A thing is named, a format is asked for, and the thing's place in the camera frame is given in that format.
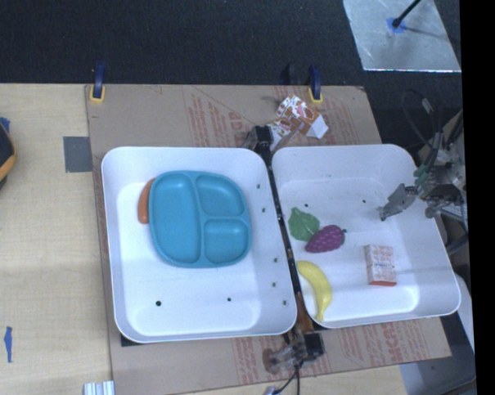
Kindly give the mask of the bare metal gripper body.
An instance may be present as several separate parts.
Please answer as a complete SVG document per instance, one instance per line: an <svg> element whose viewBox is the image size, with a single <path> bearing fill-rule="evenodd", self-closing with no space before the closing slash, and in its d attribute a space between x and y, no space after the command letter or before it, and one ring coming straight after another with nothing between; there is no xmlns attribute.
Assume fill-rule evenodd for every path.
<svg viewBox="0 0 495 395"><path fill-rule="evenodd" d="M416 171L420 198L428 203L466 202L466 155L462 142L453 142L437 155L429 155Z"/></svg>

